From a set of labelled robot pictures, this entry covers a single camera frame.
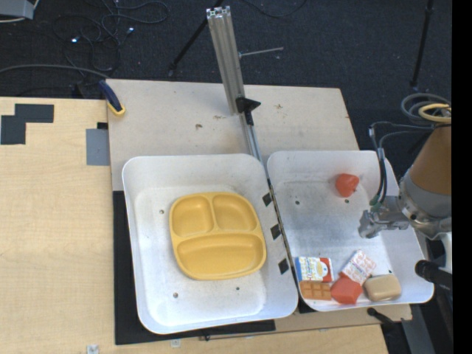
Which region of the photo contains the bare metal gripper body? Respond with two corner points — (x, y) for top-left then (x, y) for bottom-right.
(375, 204), (452, 240)

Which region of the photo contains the orange waffle biscuit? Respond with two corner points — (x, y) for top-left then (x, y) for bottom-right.
(299, 280), (333, 302)

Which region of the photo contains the yellow divided plate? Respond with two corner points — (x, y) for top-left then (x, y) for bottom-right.
(168, 192), (268, 282)

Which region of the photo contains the pale wood board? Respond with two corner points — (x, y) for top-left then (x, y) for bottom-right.
(105, 78), (413, 341)

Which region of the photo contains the red cube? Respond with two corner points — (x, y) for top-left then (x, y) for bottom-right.
(330, 276), (364, 305)

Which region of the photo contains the black cylinder on white bracket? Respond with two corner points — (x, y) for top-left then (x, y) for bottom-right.
(414, 231), (452, 285)

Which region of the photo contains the white printed carton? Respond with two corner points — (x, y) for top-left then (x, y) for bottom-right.
(294, 256), (335, 284)

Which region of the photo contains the red toy strawberry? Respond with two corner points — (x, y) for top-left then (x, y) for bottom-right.
(334, 173), (361, 199)

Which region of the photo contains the white and pink packet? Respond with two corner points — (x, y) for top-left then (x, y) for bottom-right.
(339, 249), (378, 287)

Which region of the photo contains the white plastic tray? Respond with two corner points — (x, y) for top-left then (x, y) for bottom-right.
(265, 149), (436, 313)
(121, 153), (299, 336)

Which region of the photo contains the beige toy bread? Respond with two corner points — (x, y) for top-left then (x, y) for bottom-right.
(363, 273), (403, 303)

